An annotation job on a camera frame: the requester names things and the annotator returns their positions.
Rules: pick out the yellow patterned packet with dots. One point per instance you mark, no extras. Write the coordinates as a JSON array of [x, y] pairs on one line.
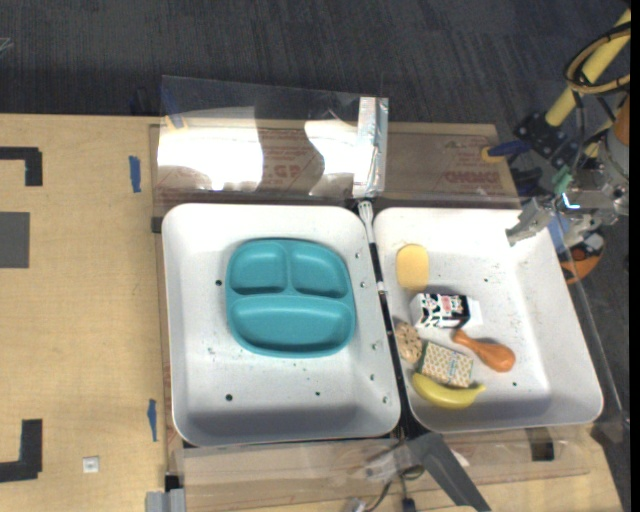
[[447, 365]]

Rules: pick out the teal divided plate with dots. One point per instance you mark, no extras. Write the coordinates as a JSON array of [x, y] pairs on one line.
[[290, 325]]

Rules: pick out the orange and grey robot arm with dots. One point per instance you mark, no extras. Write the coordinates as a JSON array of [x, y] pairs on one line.
[[623, 125]]

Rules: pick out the black and white cow carton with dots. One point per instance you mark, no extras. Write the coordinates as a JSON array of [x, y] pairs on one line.
[[442, 310]]

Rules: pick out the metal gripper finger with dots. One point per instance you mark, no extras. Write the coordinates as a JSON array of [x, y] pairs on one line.
[[529, 222]]

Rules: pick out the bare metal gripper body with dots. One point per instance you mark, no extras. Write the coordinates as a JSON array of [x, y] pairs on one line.
[[590, 200]]

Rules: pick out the yellow banana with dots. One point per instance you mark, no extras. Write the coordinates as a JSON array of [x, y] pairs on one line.
[[442, 397]]

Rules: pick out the white plastic tray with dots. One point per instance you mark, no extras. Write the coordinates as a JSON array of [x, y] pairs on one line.
[[530, 325], [280, 400]]

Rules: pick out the beige round biscuit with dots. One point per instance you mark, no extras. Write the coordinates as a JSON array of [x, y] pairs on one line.
[[409, 342]]

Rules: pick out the orange chicken drumstick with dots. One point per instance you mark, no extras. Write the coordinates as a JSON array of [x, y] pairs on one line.
[[492, 354]]

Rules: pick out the pale yellow rounded block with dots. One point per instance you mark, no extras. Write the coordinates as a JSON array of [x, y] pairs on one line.
[[412, 267]]

